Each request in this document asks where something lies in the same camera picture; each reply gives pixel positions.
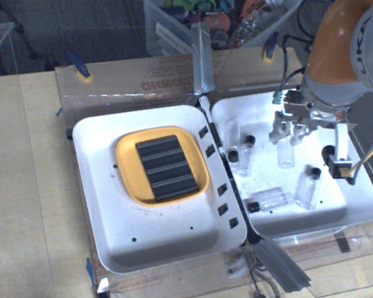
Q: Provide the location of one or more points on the orange rectangular dish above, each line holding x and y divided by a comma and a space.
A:
132, 172

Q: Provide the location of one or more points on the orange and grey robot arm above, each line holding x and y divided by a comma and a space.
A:
328, 53

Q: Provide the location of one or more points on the black ribbed rack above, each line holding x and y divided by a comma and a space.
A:
168, 167

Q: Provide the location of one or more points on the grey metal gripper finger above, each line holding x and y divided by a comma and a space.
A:
279, 127
300, 133

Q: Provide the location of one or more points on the black cylinder on white bracket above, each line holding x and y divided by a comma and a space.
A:
338, 163

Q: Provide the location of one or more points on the clear plastic storage bin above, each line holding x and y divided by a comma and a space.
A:
171, 28

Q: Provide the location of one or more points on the small black and white block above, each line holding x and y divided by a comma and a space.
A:
103, 291

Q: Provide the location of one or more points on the clear plastic bottle black cap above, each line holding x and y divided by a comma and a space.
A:
245, 158
306, 191
273, 200
232, 134

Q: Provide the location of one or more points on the white plastic tray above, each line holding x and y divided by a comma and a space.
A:
114, 221
270, 175

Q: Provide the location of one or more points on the brown cardboard board red print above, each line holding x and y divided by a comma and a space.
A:
124, 85

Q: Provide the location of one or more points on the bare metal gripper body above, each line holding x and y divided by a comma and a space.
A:
303, 110

